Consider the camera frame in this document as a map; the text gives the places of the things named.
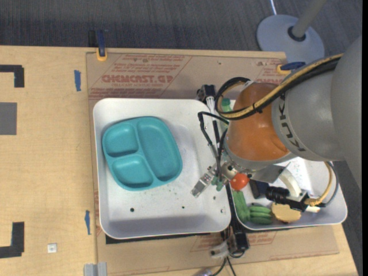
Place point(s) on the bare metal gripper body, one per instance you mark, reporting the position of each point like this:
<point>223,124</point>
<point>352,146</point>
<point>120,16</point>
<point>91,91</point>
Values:
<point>225,170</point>

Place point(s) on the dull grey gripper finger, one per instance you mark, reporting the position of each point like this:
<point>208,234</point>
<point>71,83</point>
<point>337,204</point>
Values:
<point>206,178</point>
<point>198,189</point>

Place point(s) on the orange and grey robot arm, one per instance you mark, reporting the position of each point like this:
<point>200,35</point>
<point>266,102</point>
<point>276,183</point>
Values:
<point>304,116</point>

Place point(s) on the red toy tomato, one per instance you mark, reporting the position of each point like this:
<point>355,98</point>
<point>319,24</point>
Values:
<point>239,182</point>

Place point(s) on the white plastic tray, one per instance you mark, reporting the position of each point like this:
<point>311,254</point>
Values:
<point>325,214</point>
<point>172,206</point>

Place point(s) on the dark blue packet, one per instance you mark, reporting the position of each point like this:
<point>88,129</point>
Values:
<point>257,189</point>

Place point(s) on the green toy vegetable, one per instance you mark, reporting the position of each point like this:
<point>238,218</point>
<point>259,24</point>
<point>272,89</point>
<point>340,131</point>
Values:
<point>241,207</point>

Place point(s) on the thin black and white rod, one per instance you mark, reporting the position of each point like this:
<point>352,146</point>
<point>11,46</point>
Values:
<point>215,125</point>

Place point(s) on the green toy banana bunch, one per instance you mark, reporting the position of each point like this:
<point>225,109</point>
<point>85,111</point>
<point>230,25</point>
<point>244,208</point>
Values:
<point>260,214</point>

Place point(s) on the teal divided plate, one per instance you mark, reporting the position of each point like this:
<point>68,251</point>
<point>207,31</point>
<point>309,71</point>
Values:
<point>155,145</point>

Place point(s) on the green plastic bottle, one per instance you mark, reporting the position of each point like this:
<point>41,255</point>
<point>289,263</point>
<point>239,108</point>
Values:
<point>226,104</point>

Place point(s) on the tan round biscuit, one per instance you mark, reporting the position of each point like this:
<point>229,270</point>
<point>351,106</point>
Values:
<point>285,214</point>

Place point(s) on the brown cardboard board red print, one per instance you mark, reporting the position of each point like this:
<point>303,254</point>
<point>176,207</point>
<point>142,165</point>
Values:
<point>184,76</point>

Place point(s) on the grey round floor stand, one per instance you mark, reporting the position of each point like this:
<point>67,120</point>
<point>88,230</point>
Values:
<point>276,36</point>

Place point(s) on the small white square tile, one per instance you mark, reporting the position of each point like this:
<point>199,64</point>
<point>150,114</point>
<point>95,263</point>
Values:
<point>52,247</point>

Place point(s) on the black cylinder on white bracket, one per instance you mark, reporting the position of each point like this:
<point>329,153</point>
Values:
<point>277,195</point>

